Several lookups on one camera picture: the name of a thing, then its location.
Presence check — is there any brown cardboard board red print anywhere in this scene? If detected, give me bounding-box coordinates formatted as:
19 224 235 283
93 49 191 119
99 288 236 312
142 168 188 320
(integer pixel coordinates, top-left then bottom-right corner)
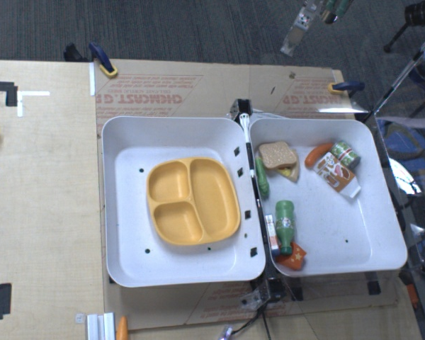
93 58 401 332

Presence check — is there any orange sausage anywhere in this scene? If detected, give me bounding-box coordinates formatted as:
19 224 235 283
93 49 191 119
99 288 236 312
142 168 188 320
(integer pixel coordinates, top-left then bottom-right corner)
304 142 336 170

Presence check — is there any brown bread slice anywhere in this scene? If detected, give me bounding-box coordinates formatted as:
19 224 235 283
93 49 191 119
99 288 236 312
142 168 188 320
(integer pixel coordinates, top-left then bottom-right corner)
257 140 298 171

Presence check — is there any green and white can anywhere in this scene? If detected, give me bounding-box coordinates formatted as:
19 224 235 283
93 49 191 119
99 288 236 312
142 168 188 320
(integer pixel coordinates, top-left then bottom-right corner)
329 140 362 170

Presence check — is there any thin black and white rod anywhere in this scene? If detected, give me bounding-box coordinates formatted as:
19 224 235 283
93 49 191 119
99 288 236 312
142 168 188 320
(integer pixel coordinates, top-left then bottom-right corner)
238 113 271 261

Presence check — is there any white and brown carton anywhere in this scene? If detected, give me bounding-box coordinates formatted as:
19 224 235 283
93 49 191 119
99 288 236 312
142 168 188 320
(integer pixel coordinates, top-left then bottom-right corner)
312 151 362 200

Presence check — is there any green pea pod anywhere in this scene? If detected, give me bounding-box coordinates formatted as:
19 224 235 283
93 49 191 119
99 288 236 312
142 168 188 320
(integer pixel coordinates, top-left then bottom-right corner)
254 156 271 199

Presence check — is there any yellow divided plate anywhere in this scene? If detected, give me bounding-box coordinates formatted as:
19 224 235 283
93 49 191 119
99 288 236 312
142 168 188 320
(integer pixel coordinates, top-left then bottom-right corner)
146 156 242 247

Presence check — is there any green bottle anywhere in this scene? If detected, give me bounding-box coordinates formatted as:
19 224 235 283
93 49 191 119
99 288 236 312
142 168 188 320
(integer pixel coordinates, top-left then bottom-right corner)
274 199 297 256

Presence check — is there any white plastic tray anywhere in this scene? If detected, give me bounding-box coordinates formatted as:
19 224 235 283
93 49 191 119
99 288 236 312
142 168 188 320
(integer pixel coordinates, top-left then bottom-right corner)
248 117 409 278
101 115 268 289

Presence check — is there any small white and red packet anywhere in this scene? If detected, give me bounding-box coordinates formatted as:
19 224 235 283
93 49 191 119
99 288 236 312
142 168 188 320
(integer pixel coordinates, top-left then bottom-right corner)
263 213 281 256

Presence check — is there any orange packet with star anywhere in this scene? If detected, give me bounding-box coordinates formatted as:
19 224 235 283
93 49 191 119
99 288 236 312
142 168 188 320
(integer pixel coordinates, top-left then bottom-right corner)
275 242 308 272

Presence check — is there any orange carrot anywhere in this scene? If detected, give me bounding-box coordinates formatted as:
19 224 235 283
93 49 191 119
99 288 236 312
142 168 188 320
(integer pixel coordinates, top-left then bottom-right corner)
115 315 130 340

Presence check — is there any black block with thin wires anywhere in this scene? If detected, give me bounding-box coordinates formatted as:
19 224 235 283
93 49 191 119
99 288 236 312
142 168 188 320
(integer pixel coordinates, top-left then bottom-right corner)
239 276 288 312
229 98 253 120

